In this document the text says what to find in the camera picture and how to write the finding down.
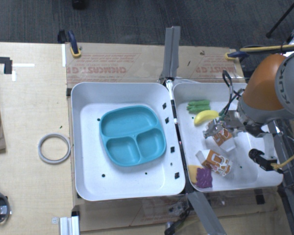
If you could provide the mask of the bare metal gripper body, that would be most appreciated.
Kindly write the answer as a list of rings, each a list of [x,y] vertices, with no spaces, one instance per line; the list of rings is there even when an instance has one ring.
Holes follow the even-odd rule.
[[[244,122],[247,118],[243,113],[237,110],[229,110],[221,118],[221,126],[229,132],[246,132]]]

